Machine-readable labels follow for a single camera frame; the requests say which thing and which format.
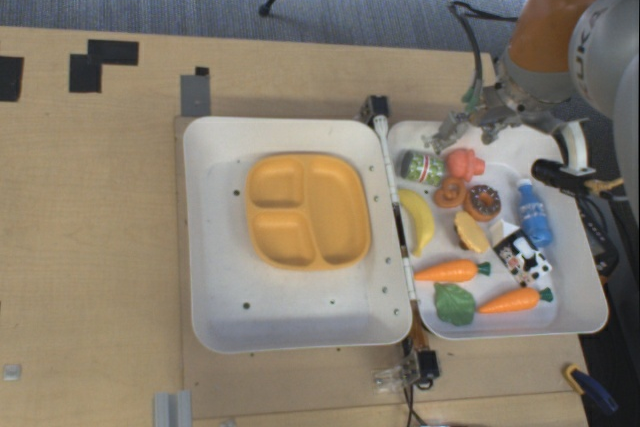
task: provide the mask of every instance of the orange divided plate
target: orange divided plate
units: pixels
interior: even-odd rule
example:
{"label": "orange divided plate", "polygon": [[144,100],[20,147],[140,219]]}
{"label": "orange divided plate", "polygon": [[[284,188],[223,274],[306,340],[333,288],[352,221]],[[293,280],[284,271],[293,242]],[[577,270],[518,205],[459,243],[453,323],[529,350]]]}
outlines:
{"label": "orange divided plate", "polygon": [[253,247],[283,269],[348,267],[369,251],[369,212],[360,177],[336,157],[289,153],[249,171],[246,211]]}

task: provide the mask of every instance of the black tape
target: black tape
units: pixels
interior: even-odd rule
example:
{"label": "black tape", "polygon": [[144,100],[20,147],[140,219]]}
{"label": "black tape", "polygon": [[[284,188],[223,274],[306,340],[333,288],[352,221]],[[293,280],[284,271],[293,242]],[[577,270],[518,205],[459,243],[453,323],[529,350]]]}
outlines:
{"label": "black tape", "polygon": [[89,55],[102,64],[137,66],[139,43],[137,41],[110,41],[90,39],[87,46]]}
{"label": "black tape", "polygon": [[0,102],[17,102],[22,91],[24,58],[0,56]]}
{"label": "black tape", "polygon": [[69,92],[102,92],[102,66],[88,55],[71,54],[69,59]]}

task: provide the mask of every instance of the toy banana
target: toy banana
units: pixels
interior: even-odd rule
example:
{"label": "toy banana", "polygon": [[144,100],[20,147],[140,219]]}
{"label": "toy banana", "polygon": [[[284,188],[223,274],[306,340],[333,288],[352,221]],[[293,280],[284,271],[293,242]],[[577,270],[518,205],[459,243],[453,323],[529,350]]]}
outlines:
{"label": "toy banana", "polygon": [[400,204],[409,212],[415,228],[416,245],[413,256],[420,256],[425,246],[431,242],[435,233],[433,214],[427,202],[417,193],[408,189],[399,189]]}

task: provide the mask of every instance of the wooden table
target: wooden table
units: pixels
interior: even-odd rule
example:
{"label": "wooden table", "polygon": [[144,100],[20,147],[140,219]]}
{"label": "wooden table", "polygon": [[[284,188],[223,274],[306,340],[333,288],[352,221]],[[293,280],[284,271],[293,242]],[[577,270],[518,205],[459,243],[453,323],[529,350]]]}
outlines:
{"label": "wooden table", "polygon": [[[86,53],[90,38],[138,41],[139,65],[104,66],[102,94],[69,93],[69,55]],[[0,103],[0,364],[23,368],[20,381],[0,381],[0,425],[52,427],[149,426],[154,393],[196,388],[185,370],[192,352],[182,357],[180,75],[210,68],[217,115],[352,118],[367,95],[385,94],[397,122],[441,119],[472,66],[453,52],[19,28],[0,28],[0,55],[25,58],[20,100]],[[576,336],[433,338],[443,376],[416,397],[423,417],[586,425],[561,375],[570,362],[584,367]],[[194,391],[194,413],[211,396],[239,427],[403,425],[399,397],[364,394],[367,351],[211,355],[223,384]],[[247,394],[256,369],[282,380]],[[292,412],[307,408],[287,406],[305,399],[288,400],[285,379],[313,371],[329,389],[332,369],[360,384]]]}

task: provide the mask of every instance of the toy carrot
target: toy carrot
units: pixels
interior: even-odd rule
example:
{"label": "toy carrot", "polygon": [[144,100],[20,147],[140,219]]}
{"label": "toy carrot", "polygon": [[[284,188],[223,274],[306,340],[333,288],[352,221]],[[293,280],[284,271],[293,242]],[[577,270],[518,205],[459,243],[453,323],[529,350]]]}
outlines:
{"label": "toy carrot", "polygon": [[478,308],[478,313],[508,313],[512,311],[530,310],[535,308],[540,300],[553,301],[550,288],[538,292],[533,288],[519,288],[512,290]]}
{"label": "toy carrot", "polygon": [[476,274],[491,274],[491,264],[484,262],[477,264],[472,260],[460,259],[444,262],[423,271],[417,272],[418,281],[444,281],[448,283],[462,283],[473,279]]}

